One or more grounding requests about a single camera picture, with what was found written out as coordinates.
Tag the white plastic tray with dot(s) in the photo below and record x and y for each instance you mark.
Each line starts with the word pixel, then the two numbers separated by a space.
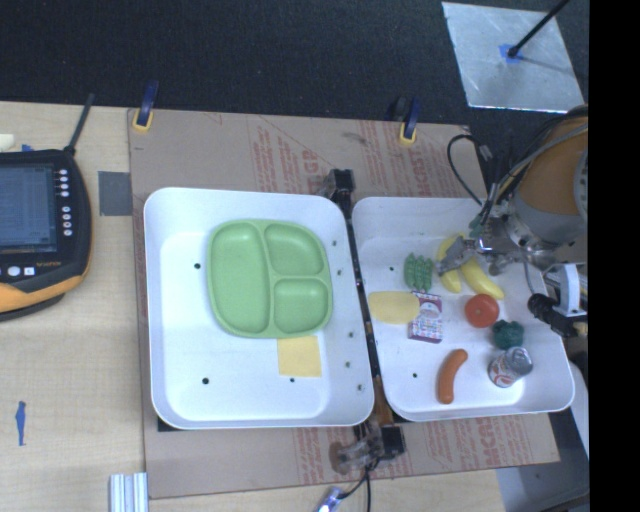
pixel 395 370
pixel 240 395

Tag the brown cardboard board red print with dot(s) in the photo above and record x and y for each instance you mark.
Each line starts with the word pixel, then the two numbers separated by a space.
pixel 210 150

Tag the green divided plate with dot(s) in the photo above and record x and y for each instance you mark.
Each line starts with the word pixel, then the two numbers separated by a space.
pixel 240 280

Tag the yellow oval toy food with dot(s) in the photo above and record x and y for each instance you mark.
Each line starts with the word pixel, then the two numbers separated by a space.
pixel 392 307

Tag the yellow banana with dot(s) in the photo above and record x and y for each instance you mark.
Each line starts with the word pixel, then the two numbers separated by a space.
pixel 482 281

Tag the pink and white carton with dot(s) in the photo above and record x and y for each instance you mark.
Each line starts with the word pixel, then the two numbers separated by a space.
pixel 426 320

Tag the yellow square cheese slice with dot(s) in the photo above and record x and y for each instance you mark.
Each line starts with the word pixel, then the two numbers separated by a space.
pixel 300 356

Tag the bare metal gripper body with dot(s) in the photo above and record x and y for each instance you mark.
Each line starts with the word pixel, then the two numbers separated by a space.
pixel 520 241

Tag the white and red can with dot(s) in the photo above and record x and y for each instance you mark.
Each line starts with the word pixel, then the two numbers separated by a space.
pixel 509 369

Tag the red tomato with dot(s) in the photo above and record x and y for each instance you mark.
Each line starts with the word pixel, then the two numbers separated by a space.
pixel 481 310

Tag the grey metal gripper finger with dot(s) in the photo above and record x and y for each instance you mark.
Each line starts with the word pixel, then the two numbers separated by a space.
pixel 496 267
pixel 454 256

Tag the thin black and white rod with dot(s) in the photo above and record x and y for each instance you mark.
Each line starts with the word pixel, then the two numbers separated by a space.
pixel 366 320

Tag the black cylinder on white bracket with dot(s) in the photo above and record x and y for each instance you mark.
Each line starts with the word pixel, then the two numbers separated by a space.
pixel 567 295

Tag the orange sausage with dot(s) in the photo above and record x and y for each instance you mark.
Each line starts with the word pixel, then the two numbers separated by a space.
pixel 450 377

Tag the green pea pods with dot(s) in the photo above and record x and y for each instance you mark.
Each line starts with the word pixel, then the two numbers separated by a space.
pixel 419 271

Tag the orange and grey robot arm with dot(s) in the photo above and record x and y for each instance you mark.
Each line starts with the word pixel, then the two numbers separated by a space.
pixel 550 175

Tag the green broccoli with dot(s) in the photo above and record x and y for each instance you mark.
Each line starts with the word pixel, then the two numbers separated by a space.
pixel 507 334

